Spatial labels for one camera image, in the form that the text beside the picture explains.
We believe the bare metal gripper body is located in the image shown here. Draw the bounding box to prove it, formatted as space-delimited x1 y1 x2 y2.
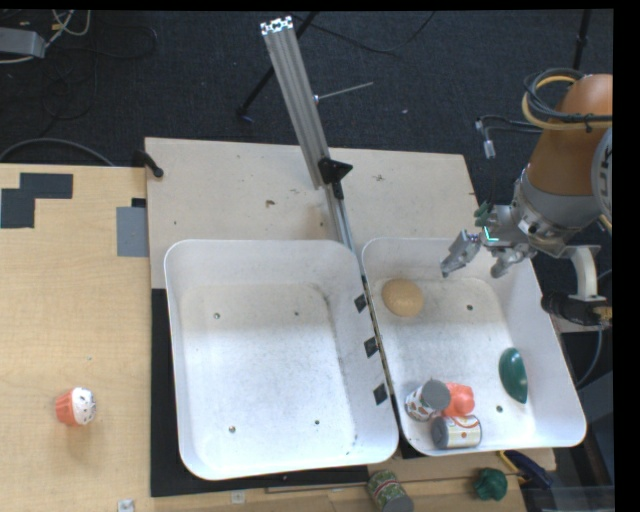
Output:
479 202 569 259

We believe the tan bread roll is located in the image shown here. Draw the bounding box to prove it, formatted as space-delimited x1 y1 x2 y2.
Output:
381 278 425 318

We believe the white plastic tray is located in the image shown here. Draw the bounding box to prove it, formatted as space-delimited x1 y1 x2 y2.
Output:
163 238 400 482
360 236 588 458

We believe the dark green oval toy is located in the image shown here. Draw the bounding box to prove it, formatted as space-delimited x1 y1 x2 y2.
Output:
497 347 530 405

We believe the white can with red print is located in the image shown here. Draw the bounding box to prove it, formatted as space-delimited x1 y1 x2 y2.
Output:
404 378 452 423

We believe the white can with orange print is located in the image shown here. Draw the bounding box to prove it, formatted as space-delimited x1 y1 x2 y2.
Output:
430 414 483 451

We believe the green broccoli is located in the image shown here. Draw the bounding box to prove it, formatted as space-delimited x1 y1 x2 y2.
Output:
471 467 509 502

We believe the pale wood board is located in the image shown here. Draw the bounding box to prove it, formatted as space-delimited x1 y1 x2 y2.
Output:
144 137 557 497

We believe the green can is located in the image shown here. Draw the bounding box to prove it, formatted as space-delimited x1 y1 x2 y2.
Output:
366 469 416 512

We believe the orange and white cupcake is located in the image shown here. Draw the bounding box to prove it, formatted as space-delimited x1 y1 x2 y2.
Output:
54 386 98 428

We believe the black cylinder on white bracket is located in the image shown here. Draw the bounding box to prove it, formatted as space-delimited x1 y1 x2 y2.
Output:
540 244 613 329

